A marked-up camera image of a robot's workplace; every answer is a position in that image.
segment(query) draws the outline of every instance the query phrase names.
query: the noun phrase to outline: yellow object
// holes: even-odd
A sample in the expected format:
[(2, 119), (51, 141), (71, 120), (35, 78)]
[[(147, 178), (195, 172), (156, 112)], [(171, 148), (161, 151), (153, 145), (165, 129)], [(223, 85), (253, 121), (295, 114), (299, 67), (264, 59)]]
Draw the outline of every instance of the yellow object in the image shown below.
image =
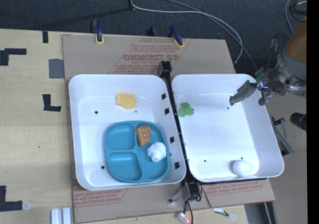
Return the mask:
[(183, 48), (185, 46), (184, 42), (182, 45), (179, 45), (179, 43), (174, 39), (174, 43), (178, 46), (179, 49)]
[(98, 41), (98, 35), (97, 35), (97, 34), (95, 34), (95, 43), (96, 43), (96, 44), (98, 44), (98, 45), (102, 45), (102, 44), (104, 44), (104, 37), (102, 36), (102, 41), (101, 41), (101, 42), (99, 42), (99, 41)]
[(138, 143), (140, 146), (147, 144), (151, 138), (151, 128), (150, 126), (139, 126), (136, 129), (136, 134), (138, 136)]
[(136, 106), (137, 100), (133, 94), (118, 93), (116, 95), (116, 104), (126, 109), (132, 109)]

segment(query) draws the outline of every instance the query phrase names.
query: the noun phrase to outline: blue plate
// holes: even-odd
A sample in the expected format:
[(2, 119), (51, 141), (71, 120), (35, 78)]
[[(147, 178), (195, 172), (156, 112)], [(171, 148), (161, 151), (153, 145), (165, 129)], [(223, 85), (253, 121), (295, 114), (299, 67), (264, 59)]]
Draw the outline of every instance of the blue plate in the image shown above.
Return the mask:
[[(140, 146), (136, 128), (148, 125), (150, 141)], [(112, 124), (105, 132), (105, 152), (110, 173), (122, 182), (153, 182), (163, 178), (169, 170), (169, 155), (164, 134), (159, 126), (149, 121), (124, 121)], [(153, 162), (147, 149), (155, 142), (166, 147), (166, 158)]]

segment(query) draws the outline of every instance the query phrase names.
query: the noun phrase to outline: white ball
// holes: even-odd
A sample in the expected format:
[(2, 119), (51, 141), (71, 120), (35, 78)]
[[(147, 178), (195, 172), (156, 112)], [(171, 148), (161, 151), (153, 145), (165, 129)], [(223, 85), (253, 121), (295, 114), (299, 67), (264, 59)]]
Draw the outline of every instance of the white ball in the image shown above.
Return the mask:
[(246, 176), (251, 174), (252, 168), (247, 161), (239, 159), (234, 162), (233, 171), (239, 176)]

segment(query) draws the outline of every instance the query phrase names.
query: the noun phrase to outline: cardboard sheet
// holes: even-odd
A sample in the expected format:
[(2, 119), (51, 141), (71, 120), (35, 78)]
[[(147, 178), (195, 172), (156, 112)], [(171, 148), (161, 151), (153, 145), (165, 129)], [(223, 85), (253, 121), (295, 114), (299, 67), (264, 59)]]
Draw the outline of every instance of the cardboard sheet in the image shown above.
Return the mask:
[[(172, 77), (178, 74), (234, 73), (224, 40), (183, 39), (179, 49), (172, 38), (104, 36), (97, 45), (94, 35), (64, 35), (63, 59), (68, 114), (74, 217), (76, 223), (178, 212), (167, 198), (180, 184), (106, 191), (87, 191), (75, 177), (68, 82), (78, 74), (154, 74), (162, 60), (170, 60)], [(274, 200), (269, 181), (222, 183), (203, 186), (200, 202), (192, 209), (206, 209)]]

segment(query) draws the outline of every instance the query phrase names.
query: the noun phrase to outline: blue clamp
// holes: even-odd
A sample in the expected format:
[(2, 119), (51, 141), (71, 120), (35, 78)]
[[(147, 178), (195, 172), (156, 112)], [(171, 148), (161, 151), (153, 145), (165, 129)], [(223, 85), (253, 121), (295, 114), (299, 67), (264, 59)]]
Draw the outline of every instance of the blue clamp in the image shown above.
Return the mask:
[(97, 34), (95, 35), (95, 42), (99, 45), (104, 43), (103, 24), (99, 19), (97, 20)]
[(171, 37), (172, 35), (174, 36), (174, 43), (177, 45), (177, 47), (179, 49), (183, 48), (184, 47), (184, 43), (183, 43), (183, 40), (182, 40), (182, 37), (179, 33), (179, 30), (174, 27), (173, 25), (169, 27), (169, 30), (170, 30), (170, 33), (168, 35), (168, 37)]

